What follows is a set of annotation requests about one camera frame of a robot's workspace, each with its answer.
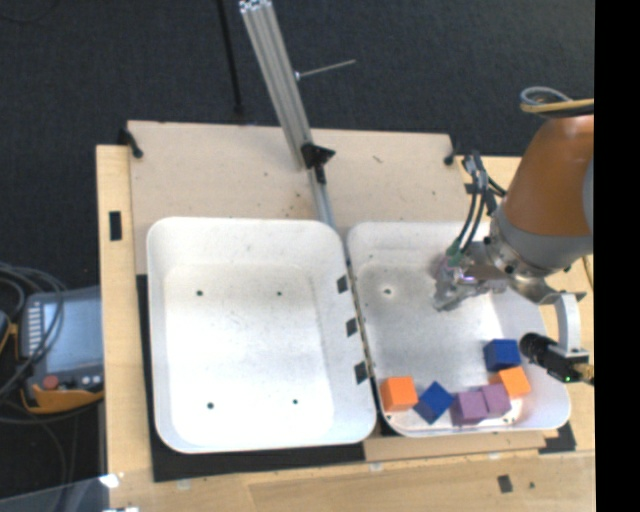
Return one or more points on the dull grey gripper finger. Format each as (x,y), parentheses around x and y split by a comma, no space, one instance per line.
(441,292)
(465,294)

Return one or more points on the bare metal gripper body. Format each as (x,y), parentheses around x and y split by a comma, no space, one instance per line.
(500,272)

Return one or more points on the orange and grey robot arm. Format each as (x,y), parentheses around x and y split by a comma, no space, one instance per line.
(547,180)

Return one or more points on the white plastic tray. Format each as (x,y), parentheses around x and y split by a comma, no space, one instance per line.
(425,340)
(250,340)

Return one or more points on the blue cube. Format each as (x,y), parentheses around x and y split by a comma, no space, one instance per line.
(434,401)
(501,354)

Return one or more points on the orange cube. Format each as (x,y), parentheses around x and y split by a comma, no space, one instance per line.
(515,382)
(398,393)

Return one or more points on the purple cube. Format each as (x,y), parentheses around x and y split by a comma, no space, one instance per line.
(497,398)
(469,407)

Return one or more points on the pale flat board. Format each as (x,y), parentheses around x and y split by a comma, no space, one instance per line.
(225,170)

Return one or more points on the black cylinder on white bracket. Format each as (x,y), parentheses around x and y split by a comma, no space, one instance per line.
(550,352)

